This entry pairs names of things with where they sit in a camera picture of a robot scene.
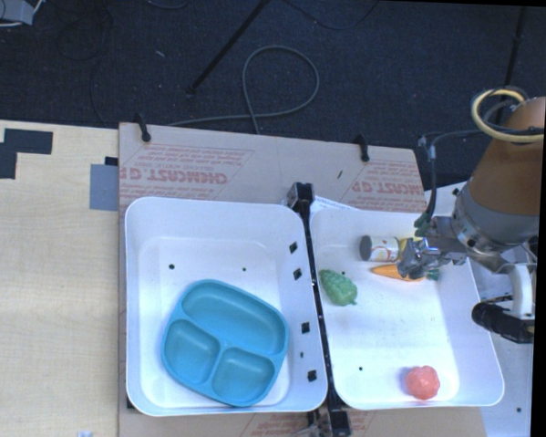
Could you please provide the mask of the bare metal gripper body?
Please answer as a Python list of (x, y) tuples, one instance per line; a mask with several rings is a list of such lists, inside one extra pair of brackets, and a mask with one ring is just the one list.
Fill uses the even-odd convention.
[(433, 217), (424, 235), (423, 252), (426, 251), (452, 253), (450, 264), (453, 265), (472, 259), (492, 273), (509, 274), (518, 268), (534, 271), (534, 263), (522, 249), (522, 244), (502, 243), (470, 219), (460, 217)]

